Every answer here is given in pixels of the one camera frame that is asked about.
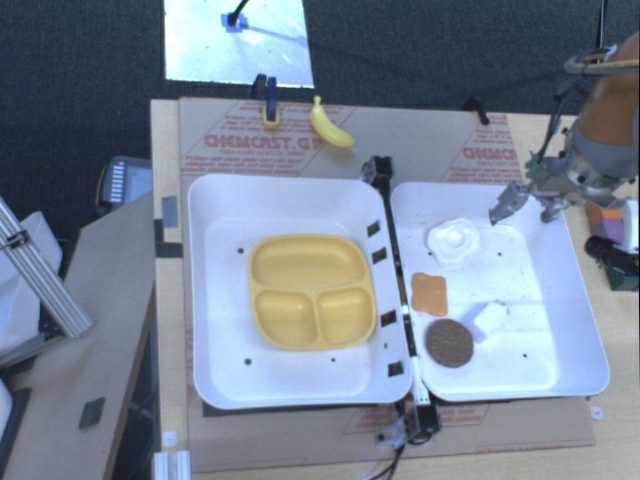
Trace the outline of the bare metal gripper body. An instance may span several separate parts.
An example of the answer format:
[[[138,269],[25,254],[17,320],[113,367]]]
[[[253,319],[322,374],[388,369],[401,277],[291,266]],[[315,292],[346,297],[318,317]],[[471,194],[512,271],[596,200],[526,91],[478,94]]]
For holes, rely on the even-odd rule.
[[[534,176],[534,196],[561,207],[621,207],[625,199],[615,195],[621,184],[578,157],[545,157]]]

